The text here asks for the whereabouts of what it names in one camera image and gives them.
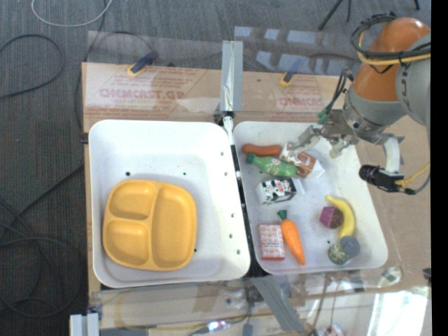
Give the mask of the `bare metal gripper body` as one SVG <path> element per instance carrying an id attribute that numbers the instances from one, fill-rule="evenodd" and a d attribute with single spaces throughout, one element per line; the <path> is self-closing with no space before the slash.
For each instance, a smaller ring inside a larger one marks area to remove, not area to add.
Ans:
<path id="1" fill-rule="evenodd" d="M 331 141 L 343 141 L 352 145 L 361 141 L 372 145 L 384 145 L 392 139 L 399 144 L 403 141 L 402 136 L 385 133 L 385 129 L 386 126 L 376 125 L 356 113 L 333 109 L 321 128 L 321 136 Z"/>

